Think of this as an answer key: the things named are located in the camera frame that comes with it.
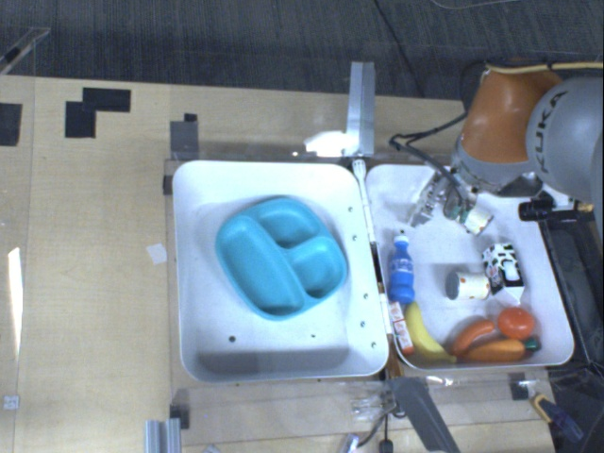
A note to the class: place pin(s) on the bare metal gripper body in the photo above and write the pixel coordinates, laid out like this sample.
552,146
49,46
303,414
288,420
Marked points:
448,188

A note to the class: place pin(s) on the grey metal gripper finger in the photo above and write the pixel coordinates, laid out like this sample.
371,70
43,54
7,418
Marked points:
431,208
416,215

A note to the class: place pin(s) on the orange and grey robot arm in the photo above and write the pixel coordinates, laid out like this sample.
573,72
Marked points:
500,111

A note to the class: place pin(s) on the white plastic tray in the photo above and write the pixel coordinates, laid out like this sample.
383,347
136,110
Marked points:
434,248
198,272

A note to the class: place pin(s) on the thin black and white rod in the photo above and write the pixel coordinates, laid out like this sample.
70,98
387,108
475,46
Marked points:
364,206

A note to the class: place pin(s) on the blue plastic bottle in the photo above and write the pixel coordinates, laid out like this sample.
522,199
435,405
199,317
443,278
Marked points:
401,276

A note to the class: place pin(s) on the white can with orange dots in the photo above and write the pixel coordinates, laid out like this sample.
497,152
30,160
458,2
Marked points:
472,286

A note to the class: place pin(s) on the black and white carton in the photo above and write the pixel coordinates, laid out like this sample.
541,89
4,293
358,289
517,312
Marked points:
502,264

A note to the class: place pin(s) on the red and white packet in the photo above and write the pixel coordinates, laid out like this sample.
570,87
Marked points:
395,312

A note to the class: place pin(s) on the yellow banana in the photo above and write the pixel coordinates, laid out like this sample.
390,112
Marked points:
420,333

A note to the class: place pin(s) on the orange and white carton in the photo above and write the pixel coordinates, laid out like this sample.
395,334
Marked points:
404,339

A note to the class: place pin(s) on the orange sausage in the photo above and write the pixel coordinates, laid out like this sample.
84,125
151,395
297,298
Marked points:
472,337

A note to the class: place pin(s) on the orange tomato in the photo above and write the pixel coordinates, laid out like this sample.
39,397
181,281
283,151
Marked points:
516,323

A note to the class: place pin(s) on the orange carrot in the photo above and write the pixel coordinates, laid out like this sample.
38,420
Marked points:
495,351

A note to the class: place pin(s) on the blue divided plate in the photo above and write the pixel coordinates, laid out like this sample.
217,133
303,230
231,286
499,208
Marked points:
264,262

